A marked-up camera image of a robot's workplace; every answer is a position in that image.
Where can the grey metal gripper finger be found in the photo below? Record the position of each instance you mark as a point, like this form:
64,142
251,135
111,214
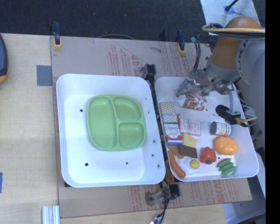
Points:
184,87
206,92

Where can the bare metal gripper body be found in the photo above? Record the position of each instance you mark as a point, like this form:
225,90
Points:
204,79

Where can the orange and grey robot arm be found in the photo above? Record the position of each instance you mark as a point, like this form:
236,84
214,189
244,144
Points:
233,48

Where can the orange and white packet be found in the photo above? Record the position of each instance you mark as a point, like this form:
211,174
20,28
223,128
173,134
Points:
194,101

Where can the orange patterned white carton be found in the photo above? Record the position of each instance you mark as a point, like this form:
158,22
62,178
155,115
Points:
168,112

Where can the pink and white box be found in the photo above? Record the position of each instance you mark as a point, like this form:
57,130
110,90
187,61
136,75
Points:
191,127

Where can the thin black rod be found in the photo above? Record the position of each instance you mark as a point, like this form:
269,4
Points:
158,115

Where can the small yellow labelled can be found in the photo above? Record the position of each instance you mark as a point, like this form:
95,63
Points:
221,129

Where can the white blue red carton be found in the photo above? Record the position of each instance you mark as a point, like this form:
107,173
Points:
173,133

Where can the yellow cheese wedge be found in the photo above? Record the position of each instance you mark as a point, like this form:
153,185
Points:
189,140

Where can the orange pumpkin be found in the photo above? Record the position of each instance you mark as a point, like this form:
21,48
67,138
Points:
226,145

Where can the brown cake block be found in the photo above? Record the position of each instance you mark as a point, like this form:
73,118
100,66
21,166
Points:
188,151

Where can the red bell pepper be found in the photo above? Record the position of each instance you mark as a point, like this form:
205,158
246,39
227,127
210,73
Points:
207,155

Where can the brown toast slice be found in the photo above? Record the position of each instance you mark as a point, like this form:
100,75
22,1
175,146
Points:
175,150

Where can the white plastic tray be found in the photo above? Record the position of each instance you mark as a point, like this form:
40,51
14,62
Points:
79,162
245,148

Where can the white fried egg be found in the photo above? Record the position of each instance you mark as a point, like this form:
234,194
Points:
194,164

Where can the green pea pods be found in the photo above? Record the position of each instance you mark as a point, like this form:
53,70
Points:
226,166

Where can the orange sausage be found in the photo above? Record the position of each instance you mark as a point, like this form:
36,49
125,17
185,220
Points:
175,165

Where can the brown cardboard board red print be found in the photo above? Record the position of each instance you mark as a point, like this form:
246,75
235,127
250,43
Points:
102,55

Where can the green divided plate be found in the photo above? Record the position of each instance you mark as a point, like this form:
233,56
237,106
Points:
102,122

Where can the black cylinder on white bracket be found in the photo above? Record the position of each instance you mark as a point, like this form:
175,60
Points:
226,114

